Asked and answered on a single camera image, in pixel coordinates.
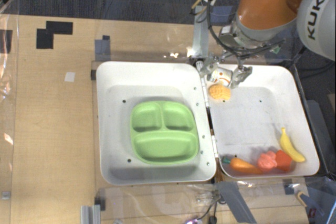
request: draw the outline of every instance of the black cable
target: black cable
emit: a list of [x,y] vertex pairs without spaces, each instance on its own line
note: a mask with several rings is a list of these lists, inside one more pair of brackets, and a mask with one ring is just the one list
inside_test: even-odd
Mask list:
[[216,211],[217,211],[217,203],[218,203],[218,202],[216,202],[216,203],[215,203],[214,217],[216,216]]
[[210,204],[209,208],[207,209],[207,211],[199,218],[197,218],[197,220],[201,220],[203,219],[211,210],[211,208],[213,207],[213,205],[217,205],[218,200],[214,201],[212,204]]
[[208,224],[217,224],[217,218],[215,216],[210,216]]

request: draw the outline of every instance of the toy carrot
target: toy carrot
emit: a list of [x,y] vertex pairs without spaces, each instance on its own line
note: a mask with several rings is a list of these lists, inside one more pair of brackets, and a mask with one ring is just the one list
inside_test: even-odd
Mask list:
[[231,159],[230,167],[236,171],[246,174],[262,174],[262,171],[258,167],[237,157]]

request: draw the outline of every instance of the toy banana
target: toy banana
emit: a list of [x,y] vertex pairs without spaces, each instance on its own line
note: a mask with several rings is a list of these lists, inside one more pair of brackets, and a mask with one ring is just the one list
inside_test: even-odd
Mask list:
[[284,152],[286,152],[295,162],[302,163],[306,159],[305,157],[299,153],[292,145],[288,135],[286,134],[286,129],[281,128],[282,135],[280,138],[280,146]]

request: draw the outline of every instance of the wooden surface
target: wooden surface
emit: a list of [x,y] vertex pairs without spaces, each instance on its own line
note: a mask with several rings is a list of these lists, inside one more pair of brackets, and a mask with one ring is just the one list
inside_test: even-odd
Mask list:
[[[46,28],[47,20],[73,22],[73,35],[54,35],[54,49],[36,49],[36,29]],[[162,57],[165,61],[178,53],[183,61],[185,48],[192,46],[193,27],[20,17],[13,224],[79,223],[80,207],[93,205],[96,176],[90,70],[95,58],[95,39],[101,39],[102,35],[111,37],[113,59],[140,60],[141,56],[148,58],[149,52],[155,51],[155,59]],[[76,73],[74,82],[65,82],[67,72]],[[277,203],[263,205],[266,209],[262,205],[253,207],[260,223],[288,223],[288,218],[292,223],[307,223],[304,208],[295,197],[291,196],[288,202],[288,197],[280,196],[286,201],[281,208],[277,208]],[[148,195],[140,195],[136,200],[141,204],[147,198]],[[127,201],[122,203],[127,208]],[[289,214],[288,218],[284,217],[285,213]],[[235,223],[227,208],[219,208],[218,215],[218,223]],[[124,223],[182,223],[186,217],[189,215],[135,217]],[[102,223],[113,223],[113,220]]]

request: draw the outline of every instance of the clear plastic panel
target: clear plastic panel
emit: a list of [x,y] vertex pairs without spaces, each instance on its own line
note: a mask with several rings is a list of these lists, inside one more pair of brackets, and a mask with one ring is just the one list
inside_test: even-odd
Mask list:
[[10,222],[19,0],[0,3],[0,223]]
[[[223,54],[223,48],[208,32],[206,13],[194,17],[182,13],[178,24],[154,22],[105,20],[109,13],[117,13],[118,2],[102,1],[99,11],[102,20],[96,21],[95,27],[95,60],[96,61],[143,61],[143,62],[190,62],[197,58],[195,42],[200,42],[206,55]],[[239,0],[217,0],[211,12],[214,31],[219,35],[221,28],[230,25],[235,17]],[[247,59],[246,64],[277,65],[292,62],[298,56],[303,44],[296,27],[285,29],[272,42],[281,41],[281,47],[272,51],[259,53]],[[226,63],[237,63],[234,56],[225,57]]]
[[217,184],[199,184],[113,187],[101,189],[97,201],[102,223],[115,224],[208,223],[214,215],[221,224],[330,223],[334,214],[336,183],[326,177],[231,183],[240,195],[227,200]]

